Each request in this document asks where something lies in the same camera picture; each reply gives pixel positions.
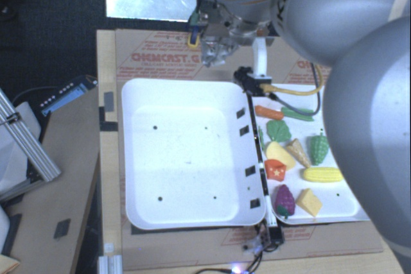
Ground yellow corn cob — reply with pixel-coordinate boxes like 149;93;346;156
302;166;344;184

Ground purple grapes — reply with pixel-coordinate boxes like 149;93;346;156
274;184;296;220

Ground yellow rounded toy food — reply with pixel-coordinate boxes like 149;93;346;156
265;141;297;171

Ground green textured cone-shaped vegetable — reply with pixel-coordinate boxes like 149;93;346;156
308;132;330;167

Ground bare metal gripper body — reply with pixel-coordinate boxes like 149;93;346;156
199;6;261;69

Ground black cylinder on white bracket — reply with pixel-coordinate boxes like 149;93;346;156
233;37;274;97

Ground white plastic tray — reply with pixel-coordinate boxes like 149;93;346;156
121;78;268;231
250;83;371;225

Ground beige ice cream cone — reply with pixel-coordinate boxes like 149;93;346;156
285;138;312;169

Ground orange carrot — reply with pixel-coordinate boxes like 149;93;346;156
254;105;285;121

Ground green lettuce leaf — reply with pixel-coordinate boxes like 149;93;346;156
265;119;292;143

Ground thin black and white rod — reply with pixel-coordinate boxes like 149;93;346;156
245;91;279;229

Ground green bean pod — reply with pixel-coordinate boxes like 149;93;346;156
281;106;315;123

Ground yellow cheese wedge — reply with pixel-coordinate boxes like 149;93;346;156
295;188;323;218

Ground brown cardboard board, red print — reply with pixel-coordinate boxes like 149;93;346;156
114;28;386;271

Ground red carton with yellow star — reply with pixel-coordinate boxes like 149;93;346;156
264;158;288;182

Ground black block with thin wires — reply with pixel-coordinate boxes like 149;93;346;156
253;223;285;252

